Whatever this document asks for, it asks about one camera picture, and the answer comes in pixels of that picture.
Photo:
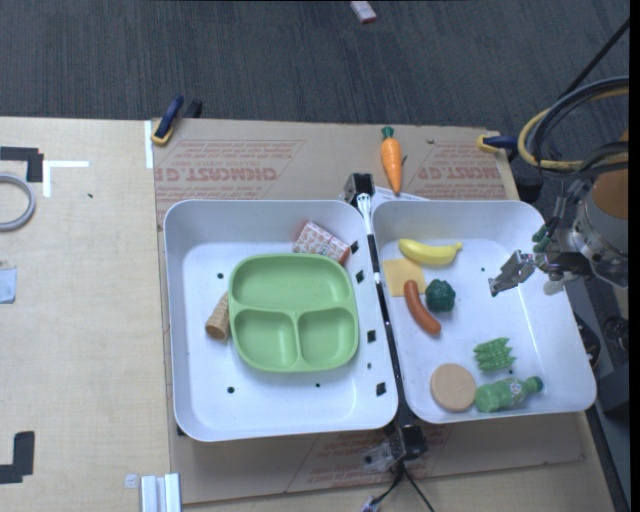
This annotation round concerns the orange sausage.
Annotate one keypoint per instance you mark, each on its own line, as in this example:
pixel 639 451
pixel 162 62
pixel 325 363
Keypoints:
pixel 420 310

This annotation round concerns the yellow banana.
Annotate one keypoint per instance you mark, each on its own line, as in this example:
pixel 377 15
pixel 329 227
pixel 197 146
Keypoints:
pixel 430 254

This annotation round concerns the red and white small box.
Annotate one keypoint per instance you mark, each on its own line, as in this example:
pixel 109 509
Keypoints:
pixel 364 11

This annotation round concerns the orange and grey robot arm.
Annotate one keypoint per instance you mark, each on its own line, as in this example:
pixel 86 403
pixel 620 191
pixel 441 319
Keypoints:
pixel 611 192

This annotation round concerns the green plastic bottle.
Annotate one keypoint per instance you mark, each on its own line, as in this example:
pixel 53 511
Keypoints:
pixel 502 395

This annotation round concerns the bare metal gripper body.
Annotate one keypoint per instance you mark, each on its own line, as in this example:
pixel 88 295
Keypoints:
pixel 570 262

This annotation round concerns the orange carrot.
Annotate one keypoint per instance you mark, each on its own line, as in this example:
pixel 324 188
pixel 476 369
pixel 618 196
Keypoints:
pixel 392 162

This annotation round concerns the green broccoli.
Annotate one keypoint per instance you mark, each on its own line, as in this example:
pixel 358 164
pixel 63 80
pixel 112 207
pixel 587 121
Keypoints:
pixel 440 296

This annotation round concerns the brown cardboard board red print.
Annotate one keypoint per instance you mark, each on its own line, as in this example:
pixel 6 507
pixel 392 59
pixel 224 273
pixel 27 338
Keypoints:
pixel 310 150

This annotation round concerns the white plastic tray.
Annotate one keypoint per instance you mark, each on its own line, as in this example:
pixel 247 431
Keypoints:
pixel 210 390
pixel 540 350

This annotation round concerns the thin black and white rod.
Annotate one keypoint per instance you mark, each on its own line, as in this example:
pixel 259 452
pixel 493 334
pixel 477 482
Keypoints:
pixel 382 300

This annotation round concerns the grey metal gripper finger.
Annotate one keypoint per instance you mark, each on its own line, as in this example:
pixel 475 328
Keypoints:
pixel 520 262
pixel 501 286

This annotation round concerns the tan ice cream cone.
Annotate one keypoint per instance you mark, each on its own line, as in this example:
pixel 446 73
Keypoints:
pixel 219 320

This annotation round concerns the white tape roll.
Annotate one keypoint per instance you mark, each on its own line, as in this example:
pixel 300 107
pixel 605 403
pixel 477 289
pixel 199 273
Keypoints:
pixel 30 205

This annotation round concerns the orange and white carton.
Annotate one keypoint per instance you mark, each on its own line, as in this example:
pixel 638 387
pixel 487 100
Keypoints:
pixel 317 240

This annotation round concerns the tan round biscuit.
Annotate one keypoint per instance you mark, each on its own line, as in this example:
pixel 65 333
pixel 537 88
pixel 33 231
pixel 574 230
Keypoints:
pixel 453 387

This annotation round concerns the green pea pods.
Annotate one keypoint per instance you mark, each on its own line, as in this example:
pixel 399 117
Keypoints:
pixel 494 354

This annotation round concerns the green divided plate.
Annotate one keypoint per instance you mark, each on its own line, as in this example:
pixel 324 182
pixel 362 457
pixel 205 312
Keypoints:
pixel 292 280

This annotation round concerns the yellow cheese slice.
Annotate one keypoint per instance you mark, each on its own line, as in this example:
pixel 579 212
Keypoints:
pixel 397 275

